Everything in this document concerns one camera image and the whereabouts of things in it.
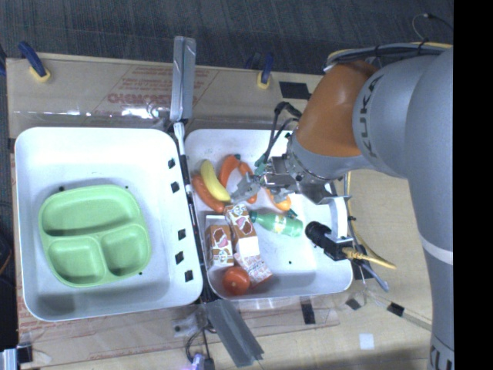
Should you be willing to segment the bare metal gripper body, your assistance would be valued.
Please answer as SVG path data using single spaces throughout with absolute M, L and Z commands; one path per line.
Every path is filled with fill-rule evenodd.
M 263 173 L 263 186 L 275 200 L 285 200 L 288 195 L 306 195 L 305 166 L 294 155 L 272 156 Z

